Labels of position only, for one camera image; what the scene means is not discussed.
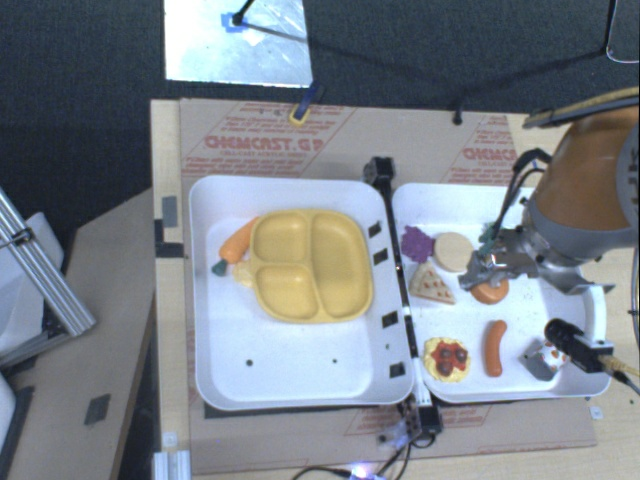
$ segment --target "toy pizza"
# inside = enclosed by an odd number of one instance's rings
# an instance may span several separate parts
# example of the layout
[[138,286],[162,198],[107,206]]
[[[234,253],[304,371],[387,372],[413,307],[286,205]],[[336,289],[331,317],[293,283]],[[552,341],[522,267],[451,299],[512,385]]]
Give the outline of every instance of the toy pizza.
[[421,263],[409,283],[409,293],[423,299],[455,304],[456,299],[449,287],[436,272],[430,261]]
[[436,380],[460,382],[469,374],[471,357],[464,345],[451,338],[431,338],[424,344],[424,366]]

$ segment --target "toy pizza slice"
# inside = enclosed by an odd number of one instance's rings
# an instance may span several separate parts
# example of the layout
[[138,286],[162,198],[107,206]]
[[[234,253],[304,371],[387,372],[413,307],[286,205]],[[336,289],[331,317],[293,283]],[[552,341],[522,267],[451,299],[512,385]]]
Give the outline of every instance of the toy pizza slice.
[[418,270],[416,270],[409,283],[409,293],[416,297],[444,302],[445,304],[456,303],[451,290],[438,275],[430,261],[418,266]]

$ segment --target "cardboard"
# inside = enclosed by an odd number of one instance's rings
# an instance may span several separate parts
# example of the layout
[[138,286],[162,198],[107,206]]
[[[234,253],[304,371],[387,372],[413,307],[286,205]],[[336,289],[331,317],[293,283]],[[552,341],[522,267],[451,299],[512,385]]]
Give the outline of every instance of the cardboard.
[[[535,130],[527,135],[519,129],[524,116],[465,113],[462,125],[455,126],[446,112],[330,106],[312,107],[307,124],[295,128],[287,122],[291,107],[265,102],[180,102],[180,138],[174,139],[180,141],[182,186],[180,191],[174,185],[173,195],[182,200],[183,244],[190,241],[184,202],[193,183],[208,174],[357,180],[371,157],[390,156],[396,167],[395,187],[411,181],[505,185],[518,154],[514,137],[519,144],[553,144],[564,132]],[[399,420],[395,407],[249,414],[207,408],[193,379],[188,258],[184,268],[194,474],[380,461],[391,455],[377,437]],[[455,406],[442,414],[445,431],[437,446],[416,457],[596,444],[583,399]]]

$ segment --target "silver metal sheet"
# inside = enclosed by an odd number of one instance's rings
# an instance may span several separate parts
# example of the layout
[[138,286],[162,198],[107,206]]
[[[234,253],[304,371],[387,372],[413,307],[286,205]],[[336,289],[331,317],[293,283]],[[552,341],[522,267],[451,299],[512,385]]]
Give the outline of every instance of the silver metal sheet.
[[231,16],[245,1],[164,0],[167,79],[308,87],[302,0],[256,0],[247,25],[233,27]]

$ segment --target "black fabric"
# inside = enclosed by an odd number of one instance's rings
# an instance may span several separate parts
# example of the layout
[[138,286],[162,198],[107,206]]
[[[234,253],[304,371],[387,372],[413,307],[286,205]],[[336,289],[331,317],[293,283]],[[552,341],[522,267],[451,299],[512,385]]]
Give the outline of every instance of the black fabric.
[[[323,103],[497,112],[638,83],[600,55],[609,0],[303,0]],[[638,55],[638,2],[612,41]],[[0,0],[0,186],[64,241],[151,186],[149,101],[296,101],[164,79],[163,0]]]

